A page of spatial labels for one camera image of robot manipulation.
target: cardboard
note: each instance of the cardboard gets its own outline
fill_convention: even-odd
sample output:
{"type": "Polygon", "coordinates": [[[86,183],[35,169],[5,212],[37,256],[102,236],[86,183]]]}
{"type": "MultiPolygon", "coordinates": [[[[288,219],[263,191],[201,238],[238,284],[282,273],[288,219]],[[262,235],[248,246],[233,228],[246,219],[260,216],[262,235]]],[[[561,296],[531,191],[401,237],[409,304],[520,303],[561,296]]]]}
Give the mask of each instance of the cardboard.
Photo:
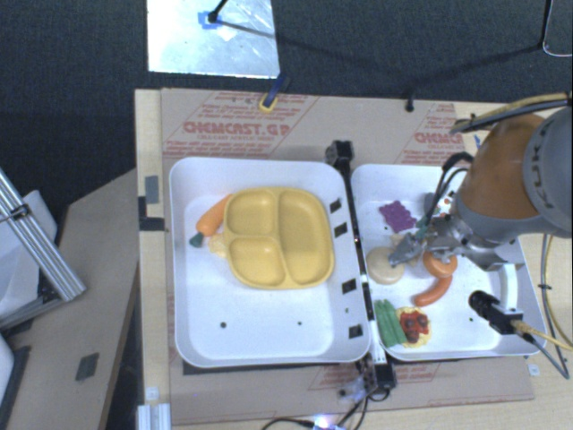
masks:
{"type": "MultiPolygon", "coordinates": [[[[354,145],[352,167],[370,163],[441,165],[465,139],[450,136],[454,104],[280,95],[273,113],[258,110],[260,93],[163,90],[163,195],[168,174],[186,156],[316,160],[334,140],[354,145]]],[[[172,423],[178,425],[343,413],[339,391],[360,376],[355,365],[206,371],[184,365],[173,342],[171,236],[166,234],[167,317],[172,423]]],[[[391,398],[371,409],[411,409],[534,397],[521,357],[399,365],[391,398]]]]}

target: dark background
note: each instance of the dark background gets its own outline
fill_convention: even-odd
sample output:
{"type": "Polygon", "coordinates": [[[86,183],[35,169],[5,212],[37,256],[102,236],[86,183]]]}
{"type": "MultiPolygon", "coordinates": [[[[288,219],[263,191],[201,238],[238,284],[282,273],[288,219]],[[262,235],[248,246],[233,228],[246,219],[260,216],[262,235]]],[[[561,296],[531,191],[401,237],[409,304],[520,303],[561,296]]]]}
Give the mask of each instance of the dark background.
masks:
{"type": "MultiPolygon", "coordinates": [[[[289,92],[506,102],[571,90],[536,48],[545,0],[271,0],[289,92]]],[[[550,44],[571,49],[573,0],[550,44]]],[[[0,0],[0,167],[67,204],[135,166],[137,88],[266,90],[270,81],[147,70],[146,0],[0,0]]]]}

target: yellow plate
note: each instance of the yellow plate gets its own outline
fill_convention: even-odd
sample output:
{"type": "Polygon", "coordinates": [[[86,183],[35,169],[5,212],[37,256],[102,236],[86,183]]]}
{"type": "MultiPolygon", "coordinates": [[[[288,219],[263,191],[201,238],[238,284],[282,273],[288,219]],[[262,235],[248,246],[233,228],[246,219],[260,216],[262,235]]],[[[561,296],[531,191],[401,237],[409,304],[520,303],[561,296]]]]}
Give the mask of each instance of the yellow plate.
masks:
{"type": "Polygon", "coordinates": [[[225,208],[224,237],[231,270],[256,288],[307,288],[334,268],[329,220],[304,190],[252,188],[225,208]]]}

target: purple toy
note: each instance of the purple toy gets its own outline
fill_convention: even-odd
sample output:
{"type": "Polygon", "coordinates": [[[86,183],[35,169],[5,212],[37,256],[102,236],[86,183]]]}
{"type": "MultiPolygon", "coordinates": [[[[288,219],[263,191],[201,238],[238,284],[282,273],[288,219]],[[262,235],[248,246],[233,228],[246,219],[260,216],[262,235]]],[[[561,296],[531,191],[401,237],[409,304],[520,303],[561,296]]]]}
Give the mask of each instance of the purple toy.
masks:
{"type": "Polygon", "coordinates": [[[410,215],[410,212],[400,201],[386,204],[380,207],[379,210],[395,233],[415,226],[415,218],[410,215]]]}

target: white tray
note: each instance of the white tray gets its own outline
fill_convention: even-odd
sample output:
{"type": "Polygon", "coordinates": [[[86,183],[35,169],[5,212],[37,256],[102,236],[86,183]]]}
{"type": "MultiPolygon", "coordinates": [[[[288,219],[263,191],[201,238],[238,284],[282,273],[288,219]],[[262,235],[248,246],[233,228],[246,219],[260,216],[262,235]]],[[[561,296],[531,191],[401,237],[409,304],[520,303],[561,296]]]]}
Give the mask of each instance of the white tray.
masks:
{"type": "Polygon", "coordinates": [[[199,367],[351,362],[370,346],[362,285],[340,174],[318,162],[189,158],[171,170],[175,343],[199,367]],[[328,213],[332,275],[313,288],[262,290],[241,283],[227,260],[194,248],[195,223],[225,194],[287,186],[314,194],[328,213]],[[340,201],[342,208],[330,213],[340,201]],[[345,224],[347,233],[333,229],[345,224]],[[343,292],[343,283],[355,289],[343,292]]]}
{"type": "MultiPolygon", "coordinates": [[[[364,257],[374,247],[391,246],[390,236],[394,233],[378,209],[400,201],[414,218],[420,219],[423,216],[423,198],[435,191],[440,173],[440,168],[420,166],[364,165],[355,170],[352,187],[364,257]]],[[[454,179],[450,189],[458,189],[462,180],[463,176],[454,179]]],[[[536,329],[545,331],[519,242],[500,247],[498,254],[509,262],[517,263],[517,307],[524,311],[524,320],[536,329]]],[[[396,284],[381,285],[371,280],[372,301],[388,299],[397,309],[413,306],[412,296],[425,291],[434,281],[435,278],[429,276],[419,262],[414,268],[407,266],[404,277],[396,284]]],[[[458,269],[446,295],[423,309],[432,323],[432,337],[428,344],[420,348],[397,345],[386,348],[387,352],[403,361],[536,353],[536,347],[517,335],[499,335],[477,315],[467,301],[478,289],[500,297],[499,273],[484,272],[466,258],[458,257],[458,269]]]]}

